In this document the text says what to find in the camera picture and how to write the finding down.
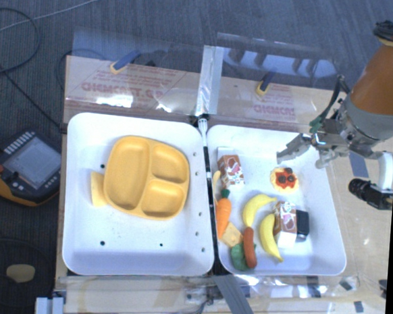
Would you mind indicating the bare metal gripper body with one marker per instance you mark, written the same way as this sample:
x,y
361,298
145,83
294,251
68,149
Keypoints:
x,y
340,138

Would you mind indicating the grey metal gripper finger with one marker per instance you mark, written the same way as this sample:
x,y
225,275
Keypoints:
x,y
293,148
325,159

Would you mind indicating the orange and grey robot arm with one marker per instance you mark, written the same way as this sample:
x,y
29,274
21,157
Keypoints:
x,y
374,89

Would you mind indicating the round pizza with dark toppings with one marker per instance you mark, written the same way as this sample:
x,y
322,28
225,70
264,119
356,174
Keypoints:
x,y
284,180

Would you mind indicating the white plastic tray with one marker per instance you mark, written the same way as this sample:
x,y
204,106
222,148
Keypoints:
x,y
125,242
318,196

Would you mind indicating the brown and white carton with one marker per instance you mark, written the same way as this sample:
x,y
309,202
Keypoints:
x,y
231,171
286,224

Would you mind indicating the black box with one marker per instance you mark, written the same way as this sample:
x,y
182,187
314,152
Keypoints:
x,y
302,224

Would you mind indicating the yellow banana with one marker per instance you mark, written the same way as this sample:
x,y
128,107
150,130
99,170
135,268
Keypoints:
x,y
253,206
267,234

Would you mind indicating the small yellow curved piece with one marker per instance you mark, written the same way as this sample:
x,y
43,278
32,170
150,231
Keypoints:
x,y
216,181

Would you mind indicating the orange carrot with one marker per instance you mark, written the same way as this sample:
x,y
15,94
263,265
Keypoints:
x,y
223,212

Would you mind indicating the yellow cracker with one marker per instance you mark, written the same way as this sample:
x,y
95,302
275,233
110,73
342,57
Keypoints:
x,y
231,236

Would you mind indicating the red sausage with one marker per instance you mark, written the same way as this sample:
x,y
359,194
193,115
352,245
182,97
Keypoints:
x,y
249,247

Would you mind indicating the green broccoli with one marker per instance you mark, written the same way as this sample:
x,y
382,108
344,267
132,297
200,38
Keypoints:
x,y
238,259

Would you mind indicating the yellow divided plate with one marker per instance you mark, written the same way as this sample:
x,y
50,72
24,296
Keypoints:
x,y
141,175

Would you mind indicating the brown cardboard board red print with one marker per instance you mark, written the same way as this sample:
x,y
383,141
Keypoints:
x,y
127,90

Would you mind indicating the yellow cheese wedge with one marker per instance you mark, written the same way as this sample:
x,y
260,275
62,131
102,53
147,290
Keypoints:
x,y
96,189

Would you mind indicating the black cylinder on white bracket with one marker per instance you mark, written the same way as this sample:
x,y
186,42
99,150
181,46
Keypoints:
x,y
371,194

